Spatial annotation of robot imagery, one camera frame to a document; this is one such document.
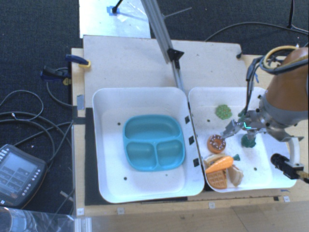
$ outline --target dark carpet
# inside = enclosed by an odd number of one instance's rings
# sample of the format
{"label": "dark carpet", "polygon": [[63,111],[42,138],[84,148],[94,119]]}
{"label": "dark carpet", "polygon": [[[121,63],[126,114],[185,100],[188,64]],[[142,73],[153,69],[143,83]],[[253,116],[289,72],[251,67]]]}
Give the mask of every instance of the dark carpet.
{"label": "dark carpet", "polygon": [[[169,15],[192,7],[191,10],[166,18],[172,39],[204,41],[216,31],[242,22],[263,22],[286,27],[291,0],[158,0],[161,12]],[[79,0],[0,0],[0,102],[10,92],[32,91],[44,102],[42,116],[55,124],[70,122],[72,110],[54,102],[40,79],[43,66],[54,69],[66,67],[64,56],[73,47],[82,47],[79,38]],[[309,0],[295,0],[293,24],[308,30]],[[227,29],[210,39],[214,42],[238,43],[244,54],[265,54],[280,45],[300,46],[308,36],[284,29],[261,25],[241,25]],[[61,82],[50,84],[53,94],[70,102],[70,86]],[[26,111],[38,113],[39,102],[28,94],[15,94],[1,107],[0,113]],[[0,120],[12,119],[10,114]],[[38,121],[45,127],[48,124]],[[15,144],[40,130],[24,123],[0,123],[0,145]],[[56,147],[62,136],[53,131]],[[27,141],[19,148],[48,160],[51,142],[46,135]],[[36,196],[27,210],[55,212],[72,183],[71,147],[64,143]],[[59,211],[68,214],[72,203],[66,202]]]}

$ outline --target white tray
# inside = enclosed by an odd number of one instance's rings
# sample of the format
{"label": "white tray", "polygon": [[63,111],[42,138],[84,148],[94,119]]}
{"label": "white tray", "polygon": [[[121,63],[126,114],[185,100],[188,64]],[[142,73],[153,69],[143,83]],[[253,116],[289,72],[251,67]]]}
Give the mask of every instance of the white tray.
{"label": "white tray", "polygon": [[[98,184],[102,197],[111,203],[193,196],[205,184],[198,160],[185,94],[174,87],[104,88],[93,96],[98,158]],[[138,115],[161,114],[176,119],[183,131],[185,159],[175,169],[141,172],[130,166],[123,143],[123,125]]]}
{"label": "white tray", "polygon": [[[249,109],[258,108],[259,94],[264,89],[256,87],[253,91]],[[225,130],[230,120],[238,119],[238,113],[244,108],[246,101],[246,88],[244,87],[196,87],[189,93],[191,113],[197,135],[198,148],[202,158],[212,153],[207,149],[207,140],[213,134],[220,134]],[[215,114],[218,105],[226,104],[231,108],[233,116],[221,120]],[[284,176],[282,171],[276,169],[270,162],[274,153],[289,158],[286,143],[280,143],[268,134],[257,134],[256,146],[245,148],[241,146],[241,137],[245,131],[226,139],[226,149],[223,153],[235,156],[239,154],[240,161],[234,164],[243,170],[242,183],[235,187],[228,179],[227,189],[215,189],[217,192],[232,192],[252,189],[289,188],[296,180]]]}

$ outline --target black clip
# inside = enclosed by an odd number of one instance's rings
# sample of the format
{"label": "black clip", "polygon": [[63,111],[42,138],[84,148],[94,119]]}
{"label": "black clip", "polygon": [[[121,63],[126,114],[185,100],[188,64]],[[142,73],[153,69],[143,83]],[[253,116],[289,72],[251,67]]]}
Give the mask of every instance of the black clip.
{"label": "black clip", "polygon": [[169,60],[175,62],[175,67],[176,69],[180,69],[180,64],[179,64],[179,59],[183,56],[184,52],[175,50],[175,49],[168,49],[168,55],[169,55]]}

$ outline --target black cable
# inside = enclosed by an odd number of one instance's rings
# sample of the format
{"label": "black cable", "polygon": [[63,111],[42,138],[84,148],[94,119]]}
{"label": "black cable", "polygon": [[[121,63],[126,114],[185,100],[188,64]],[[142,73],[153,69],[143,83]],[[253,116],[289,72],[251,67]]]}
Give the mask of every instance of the black cable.
{"label": "black cable", "polygon": [[34,120],[34,119],[36,119],[38,116],[40,116],[40,115],[42,114],[42,112],[43,112],[43,110],[44,110],[43,101],[41,100],[41,98],[40,98],[37,94],[35,94],[35,93],[31,92],[31,91],[27,91],[27,90],[15,90],[15,91],[9,93],[9,94],[3,99],[3,101],[0,103],[0,107],[3,105],[3,103],[5,103],[5,101],[6,101],[11,95],[16,94],[16,93],[27,93],[27,94],[33,95],[35,98],[37,98],[37,99],[40,101],[40,103],[41,103],[41,105],[42,105],[42,108],[41,108],[41,110],[40,110],[40,112],[39,112],[38,114],[34,115],[34,117],[29,118],[29,119],[20,119],[20,118],[17,118],[16,115],[15,115],[15,113],[13,112],[13,113],[11,113],[11,115],[13,116],[13,118],[14,118],[15,120],[19,120],[19,121],[23,121],[23,120],[28,120],[28,121],[29,121],[29,120]]}
{"label": "black cable", "polygon": [[278,25],[274,25],[274,24],[270,24],[270,23],[250,21],[250,22],[235,23],[235,24],[232,24],[232,25],[227,26],[227,27],[225,27],[225,28],[222,28],[222,29],[220,29],[219,31],[217,31],[217,32],[215,32],[214,34],[212,34],[211,36],[209,36],[209,37],[205,40],[205,42],[209,41],[212,37],[214,37],[215,35],[217,35],[217,34],[223,32],[223,31],[225,31],[225,30],[227,30],[227,29],[230,29],[230,28],[233,28],[233,27],[237,27],[237,26],[241,26],[241,25],[263,25],[263,26],[274,27],[274,28],[279,28],[279,29],[283,29],[283,30],[287,30],[287,31],[291,31],[291,32],[296,32],[296,33],[308,35],[307,32],[297,31],[297,30],[294,30],[294,29],[289,29],[289,28],[285,28],[285,27],[278,26]]}
{"label": "black cable", "polygon": [[295,70],[295,69],[297,69],[299,67],[302,67],[302,66],[308,64],[308,58],[307,58],[307,59],[303,59],[303,60],[297,61],[295,63],[287,64],[287,66],[285,66],[285,67],[280,67],[279,66],[279,67],[274,68],[274,69],[268,69],[268,68],[265,68],[264,65],[263,65],[264,58],[262,58],[260,60],[259,67],[263,71],[265,71],[265,72],[267,72],[269,74],[272,74],[272,75],[277,75],[277,74],[289,72],[289,71]]}
{"label": "black cable", "polygon": [[[70,123],[71,123],[71,122],[64,122],[64,123],[58,124],[57,126],[58,126],[58,127],[60,127],[60,126],[65,126],[65,125],[69,125]],[[52,130],[52,129],[55,129],[55,128],[54,128],[54,127],[50,127],[50,128],[47,128],[46,130],[50,131],[50,130]],[[37,134],[34,134],[34,135],[32,135],[32,136],[29,136],[28,138],[25,138],[25,139],[23,139],[22,141],[20,141],[20,142],[14,144],[14,146],[18,146],[18,145],[20,145],[20,144],[22,144],[22,143],[24,143],[24,142],[26,142],[26,141],[29,141],[29,140],[31,140],[31,139],[37,137],[37,136],[42,135],[43,133],[44,133],[44,132],[41,131],[41,132],[38,132]],[[72,147],[72,144],[71,144],[70,140],[69,140],[68,138],[67,138],[66,140],[67,140],[69,146]]]}
{"label": "black cable", "polygon": [[34,122],[34,121],[29,121],[29,120],[16,120],[16,119],[5,119],[5,120],[0,120],[0,124],[5,124],[5,123],[25,123],[25,124],[29,124],[29,125],[32,125],[32,126],[36,126],[38,127],[39,129],[43,130],[48,138],[50,139],[51,143],[52,143],[52,151],[53,151],[53,154],[55,153],[56,149],[55,149],[55,142],[51,136],[51,134],[47,131],[47,129],[45,129],[43,126],[41,126],[40,124]]}
{"label": "black cable", "polygon": [[69,133],[69,131],[70,131],[72,125],[73,125],[73,121],[70,123],[70,125],[68,126],[68,129],[67,129],[66,132],[64,133],[63,138],[62,138],[62,140],[61,140],[61,142],[60,142],[60,144],[59,144],[59,147],[57,148],[57,150],[55,151],[55,153],[53,154],[53,156],[48,160],[47,164],[50,163],[48,169],[51,168],[51,166],[52,166],[52,164],[53,164],[53,160],[54,160],[54,158],[56,157],[56,155],[58,154],[60,148],[62,147],[62,144],[63,144],[64,140],[66,139],[66,137],[67,137],[67,135],[68,135],[68,133]]}
{"label": "black cable", "polygon": [[[12,113],[23,115],[23,116],[33,116],[34,115],[32,113],[27,113],[27,112],[5,112],[5,113],[0,113],[0,117],[1,116],[10,116]],[[49,119],[44,118],[42,116],[38,116],[37,119],[40,119],[40,120],[46,122],[47,124],[52,125],[56,129],[56,131],[58,131],[62,136],[64,135],[64,132],[62,131],[62,129],[59,126],[57,126],[55,123],[50,121]]]}
{"label": "black cable", "polygon": [[242,110],[243,114],[246,114],[248,111],[251,95],[252,95],[252,85],[254,82],[254,76],[256,73],[256,70],[258,69],[257,64],[260,62],[260,60],[263,57],[255,58],[250,66],[248,67],[247,74],[246,74],[246,81],[247,81],[247,90],[246,90],[246,105],[245,108]]}
{"label": "black cable", "polygon": [[62,106],[68,107],[68,108],[72,108],[72,107],[73,107],[71,104],[67,104],[67,103],[65,103],[65,102],[63,102],[63,101],[57,99],[57,98],[52,94],[52,92],[50,91],[48,82],[46,83],[46,89],[47,89],[48,94],[50,95],[50,97],[51,97],[54,101],[56,101],[57,103],[59,103],[59,104],[62,105]]}
{"label": "black cable", "polygon": [[[23,114],[23,115],[30,115],[30,116],[32,115],[32,114],[28,114],[28,113],[24,113],[24,112],[17,112],[17,113],[20,113],[20,114]],[[2,114],[0,114],[0,116],[9,115],[9,114],[10,114],[10,112],[2,113]],[[36,126],[39,127],[43,132],[47,133],[48,136],[49,136],[49,138],[50,138],[51,141],[52,141],[52,147],[53,147],[53,154],[52,154],[52,156],[50,157],[50,159],[46,161],[47,164],[48,164],[48,170],[50,170],[50,168],[51,168],[51,166],[52,166],[52,164],[53,164],[53,160],[54,160],[55,156],[57,155],[57,153],[59,152],[60,148],[62,147],[64,140],[66,139],[66,140],[69,142],[69,144],[70,144],[70,141],[67,139],[67,135],[68,135],[68,133],[69,133],[69,131],[70,131],[70,128],[72,127],[73,121],[72,121],[72,122],[66,122],[66,123],[65,123],[65,124],[68,124],[68,123],[69,123],[70,125],[69,125],[68,129],[66,130],[66,132],[64,133],[64,132],[63,132],[57,125],[55,125],[53,122],[51,122],[51,121],[49,121],[48,119],[45,119],[45,118],[43,118],[43,117],[39,117],[39,118],[42,119],[42,120],[44,120],[44,121],[50,122],[50,123],[53,125],[53,128],[57,128],[57,130],[58,130],[59,132],[62,133],[63,138],[62,138],[62,140],[61,140],[61,142],[60,142],[60,144],[59,144],[57,150],[56,150],[56,148],[55,148],[55,142],[54,142],[52,136],[50,135],[50,133],[48,132],[48,130],[51,130],[52,128],[46,129],[46,128],[44,128],[43,126],[41,126],[40,124],[35,123],[35,122],[33,122],[33,121],[28,121],[28,120],[14,120],[14,119],[9,119],[9,120],[0,120],[0,123],[14,123],[14,122],[24,122],[24,123],[28,123],[28,124],[33,123],[33,125],[36,125]],[[42,134],[42,133],[43,133],[42,131],[39,132],[39,133],[37,133],[37,134],[35,134],[35,135],[32,135],[32,136],[30,136],[30,137],[24,139],[24,140],[22,140],[22,141],[20,141],[20,142],[14,144],[14,145],[15,145],[15,146],[18,146],[18,145],[24,143],[25,141],[30,140],[30,139],[32,139],[33,137],[35,137],[35,136],[37,136],[37,135],[39,135],[39,134]]]}
{"label": "black cable", "polygon": [[295,11],[295,0],[292,0],[292,4],[291,4],[291,11],[290,11],[290,20],[289,20],[289,25],[288,25],[288,28],[291,28],[291,29],[296,29],[296,30],[299,30],[299,31],[303,31],[303,32],[307,32],[307,30],[304,30],[304,29],[300,29],[296,26],[293,25],[292,21],[293,21],[293,17],[294,17],[294,11]]}

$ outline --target toy carrot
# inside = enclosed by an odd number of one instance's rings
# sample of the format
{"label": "toy carrot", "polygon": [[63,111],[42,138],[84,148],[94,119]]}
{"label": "toy carrot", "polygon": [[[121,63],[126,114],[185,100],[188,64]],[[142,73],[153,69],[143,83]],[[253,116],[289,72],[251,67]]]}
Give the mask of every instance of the toy carrot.
{"label": "toy carrot", "polygon": [[209,168],[206,169],[205,173],[210,174],[216,171],[227,169],[233,165],[233,162],[234,159],[230,156],[222,157],[219,160],[217,160],[214,164],[209,166]]}

